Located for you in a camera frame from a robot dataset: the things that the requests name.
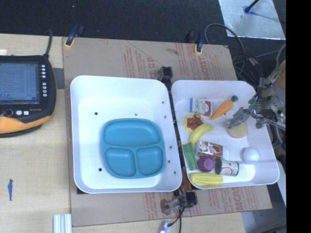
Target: can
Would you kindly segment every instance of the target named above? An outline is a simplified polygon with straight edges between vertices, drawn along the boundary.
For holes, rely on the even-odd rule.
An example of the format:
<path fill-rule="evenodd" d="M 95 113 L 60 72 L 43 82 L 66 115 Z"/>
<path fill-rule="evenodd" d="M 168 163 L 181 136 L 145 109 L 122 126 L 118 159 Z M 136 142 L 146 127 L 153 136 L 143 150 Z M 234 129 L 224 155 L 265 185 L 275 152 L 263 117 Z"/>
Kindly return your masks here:
<path fill-rule="evenodd" d="M 215 161 L 216 174 L 237 176 L 239 173 L 239 163 L 236 161 L 217 160 Z"/>

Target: wooden surface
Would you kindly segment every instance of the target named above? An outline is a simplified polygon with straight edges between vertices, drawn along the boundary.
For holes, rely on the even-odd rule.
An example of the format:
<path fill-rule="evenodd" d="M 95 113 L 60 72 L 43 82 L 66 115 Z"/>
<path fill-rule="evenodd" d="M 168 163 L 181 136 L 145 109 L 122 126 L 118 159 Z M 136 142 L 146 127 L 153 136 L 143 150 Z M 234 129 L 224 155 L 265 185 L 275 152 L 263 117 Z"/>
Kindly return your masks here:
<path fill-rule="evenodd" d="M 61 37 L 54 37 L 50 62 L 63 68 Z M 8 55 L 42 55 L 48 36 L 0 34 Z M 51 121 L 29 134 L 0 138 L 0 232 L 51 233 L 55 214 L 70 213 L 64 90 L 58 90 Z M 13 180 L 12 200 L 8 184 Z M 157 233 L 162 220 L 76 227 L 73 233 Z M 178 232 L 179 222 L 170 228 Z M 185 217 L 182 232 L 245 232 L 241 213 Z"/>

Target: blue divided plate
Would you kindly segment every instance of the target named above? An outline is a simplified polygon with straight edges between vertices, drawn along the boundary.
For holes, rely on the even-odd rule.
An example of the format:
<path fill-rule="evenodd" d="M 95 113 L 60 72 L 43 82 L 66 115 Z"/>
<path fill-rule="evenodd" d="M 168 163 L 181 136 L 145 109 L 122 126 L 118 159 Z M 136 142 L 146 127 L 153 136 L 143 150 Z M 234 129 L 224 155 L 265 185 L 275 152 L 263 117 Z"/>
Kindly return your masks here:
<path fill-rule="evenodd" d="M 119 178 L 146 178 L 159 174 L 165 164 L 160 129 L 150 120 L 124 118 L 107 122 L 102 150 L 108 171 Z"/>

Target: dark background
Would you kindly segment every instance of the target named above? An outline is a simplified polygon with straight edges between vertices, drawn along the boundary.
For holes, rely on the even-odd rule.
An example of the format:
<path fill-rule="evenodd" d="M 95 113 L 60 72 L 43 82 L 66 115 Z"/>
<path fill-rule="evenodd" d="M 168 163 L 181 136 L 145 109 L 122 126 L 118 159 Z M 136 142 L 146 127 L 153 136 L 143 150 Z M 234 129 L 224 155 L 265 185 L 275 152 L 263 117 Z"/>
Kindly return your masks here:
<path fill-rule="evenodd" d="M 286 0 L 273 0 L 286 35 Z M 184 42 L 211 23 L 223 24 L 218 0 L 0 0 L 0 33 L 68 36 L 73 25 L 84 26 L 81 37 Z M 225 28 L 211 27 L 211 44 L 241 48 Z M 285 40 L 241 38 L 256 56 L 279 50 Z M 276 64 L 276 53 L 259 58 L 264 76 Z"/>

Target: cardboard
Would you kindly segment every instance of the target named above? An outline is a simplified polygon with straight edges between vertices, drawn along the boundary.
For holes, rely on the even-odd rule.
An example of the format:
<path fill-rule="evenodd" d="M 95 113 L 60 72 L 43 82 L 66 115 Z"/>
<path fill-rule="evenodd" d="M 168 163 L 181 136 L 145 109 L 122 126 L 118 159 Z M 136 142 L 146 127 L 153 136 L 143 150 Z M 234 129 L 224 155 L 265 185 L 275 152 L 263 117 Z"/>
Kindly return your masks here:
<path fill-rule="evenodd" d="M 236 80 L 226 46 L 203 45 L 202 55 L 194 53 L 194 46 L 188 43 L 76 38 L 71 49 L 63 47 L 73 227 L 176 218 L 178 215 L 165 215 L 160 208 L 162 200 L 174 198 L 173 192 L 83 194 L 78 191 L 73 179 L 71 81 L 79 75 L 152 79 L 160 67 L 172 67 L 173 82 Z M 198 204 L 187 208 L 183 216 L 272 208 L 265 185 L 195 190 L 195 193 Z"/>

